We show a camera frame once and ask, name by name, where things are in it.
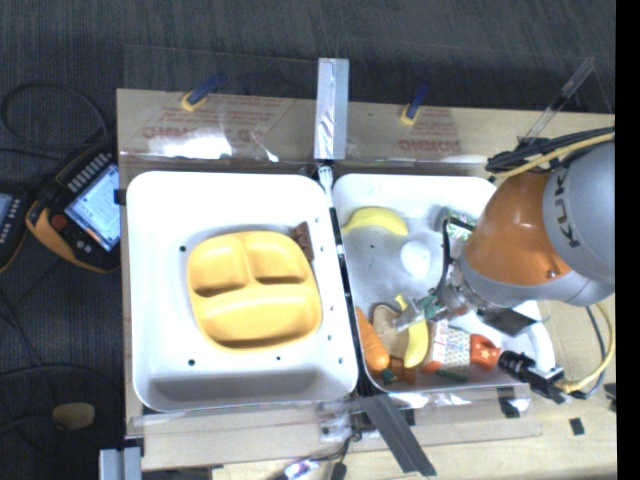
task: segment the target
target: table surface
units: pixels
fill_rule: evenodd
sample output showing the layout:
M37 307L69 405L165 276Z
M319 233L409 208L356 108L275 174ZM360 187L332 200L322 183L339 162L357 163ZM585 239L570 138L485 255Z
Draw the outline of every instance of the table surface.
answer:
M164 101L161 91L118 91L119 150L148 119L149 109ZM381 122L397 119L394 105L366 104L364 114ZM487 156L513 149L518 134L526 132L538 112L483 109L447 109L463 142L473 142ZM581 130L611 126L614 116L559 113L545 128L554 137ZM157 164L135 155L119 155L121 188L139 173ZM162 165L179 168L178 163ZM143 407L132 385L131 305L126 216L123 216L122 282L125 337L125 386L127 421L144 422L144 471L187 469L223 465L211 471L215 479L268 479L297 458L333 451L336 445L321 443L315 413L304 407L282 411L217 414L201 418L177 418L168 425L153 425L142 417ZM602 301L615 320L615 295ZM569 378L583 378L600 362L595 333L584 308L557 302L539 303L557 363ZM608 339L604 320L598 317ZM616 382L615 356L607 368L605 384ZM588 400L570 399L557 405L535 394L531 416L514 423L493 418L486 422L448 423L438 417L413 428L439 478L573 479L617 477L617 419L603 389ZM584 432L575 434L571 422L579 419ZM344 459L347 478L391 479L416 476L403 473L384 441L377 437L354 442ZM310 480L328 478L330 463L310 473Z

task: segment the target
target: white egg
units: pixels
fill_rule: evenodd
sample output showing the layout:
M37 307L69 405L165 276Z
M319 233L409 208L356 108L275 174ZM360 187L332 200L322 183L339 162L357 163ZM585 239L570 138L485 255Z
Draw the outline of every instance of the white egg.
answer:
M419 240L410 240L402 246L400 260L405 270L413 277L425 277L431 268L429 248Z

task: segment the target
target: wooden table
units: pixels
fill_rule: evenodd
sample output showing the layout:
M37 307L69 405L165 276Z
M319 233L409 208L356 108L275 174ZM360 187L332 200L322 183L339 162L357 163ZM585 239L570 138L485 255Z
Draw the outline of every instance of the wooden table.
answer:
M159 109L166 106L167 101L175 102L179 96L161 91L118 91L121 188L126 188L137 174L146 170L194 168L193 162L185 160L167 160L158 164L148 157L131 154L136 147L136 136L138 139L144 137L141 130L158 119ZM274 141L287 141L300 134L300 123L313 119L315 111L312 101L278 101L285 105L286 111L279 114L275 112L272 117L277 119L277 123L270 125L266 134L263 128L260 136L264 139L263 144L268 144L269 147L276 144ZM384 147L380 149L381 143L378 142L372 146L375 150L372 154L379 154L384 148L393 149L397 153L398 146L410 144L406 136L393 136L400 133L396 124L399 112L400 109L394 105L351 104L350 130L356 130L354 135L358 134L357 130L383 130L383 134L392 136L392 142L395 140L396 143L393 148L382 144ZM439 119L443 144L450 145L457 141L460 146L459 161L448 158L444 163L436 161L415 164L416 172L427 174L453 170L461 175L482 175L479 157L482 159L513 149L516 137L526 133L539 117L538 112L508 110L450 108L426 109L424 112L425 119L429 119L430 112L432 117ZM611 126L613 121L614 116L611 115L559 113L544 131L547 136L556 137ZM303 127L302 132L312 133L313 128ZM365 143L359 143L357 149L362 154L366 153L363 144ZM292 147L300 148L300 144L296 143ZM143 406L135 395L131 377L131 306L125 213L123 212L122 282L126 417L130 435L139 435L144 439L143 471L223 465L222 468L211 470L212 478L268 479L282 472L296 458L322 455L335 450L335 444L321 442L317 413L312 407L240 411L234 414L214 412L200 417L186 415L170 420L162 415L143 416ZM602 303L611 318L615 319L615 296ZM557 362L565 368L566 376L582 378L590 373L599 364L600 353L584 308L546 301L539 303L539 306L543 317L551 317L546 325ZM604 339L607 340L604 320L598 317L598 321L604 329ZM607 369L605 383L616 382L615 372L614 356ZM520 421L514 422L499 414L488 414L484 421L477 414L449 418L446 411L430 412L424 421L418 417L414 432L434 464L438 477L443 479L617 477L616 412L611 409L611 402L604 390L600 389L586 401L571 399L562 405L556 405L535 394L531 401L533 407L527 417ZM168 421L159 424L158 419ZM576 435L571 421L577 419L582 424L584 433ZM141 422L141 426L136 427L136 422ZM345 464L348 467L347 478L351 480L415 476L402 472L379 437L352 443ZM328 478L329 468L329 464L323 463L320 469L307 478Z

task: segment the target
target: toy banana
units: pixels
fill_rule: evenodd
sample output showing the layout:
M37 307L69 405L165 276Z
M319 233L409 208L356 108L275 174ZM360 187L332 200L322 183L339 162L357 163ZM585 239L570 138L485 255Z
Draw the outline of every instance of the toy banana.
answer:
M402 311L404 311L407 307L404 297L398 295L396 301L400 304ZM429 329L427 328L427 321L420 320L411 325L407 330L409 332L409 343L404 352L404 367L413 368L424 360L429 350Z
M352 229L363 226L380 226L400 236L407 236L409 233L407 223L400 215L389 208L378 206L358 208L342 227L342 233L346 234Z

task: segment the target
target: yellow plate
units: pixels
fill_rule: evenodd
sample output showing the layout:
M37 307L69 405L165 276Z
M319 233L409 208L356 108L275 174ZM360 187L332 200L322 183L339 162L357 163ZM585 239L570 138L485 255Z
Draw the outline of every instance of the yellow plate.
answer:
M284 345L315 332L320 294L300 246L275 231L209 238L189 256L187 286L196 322L225 349Z

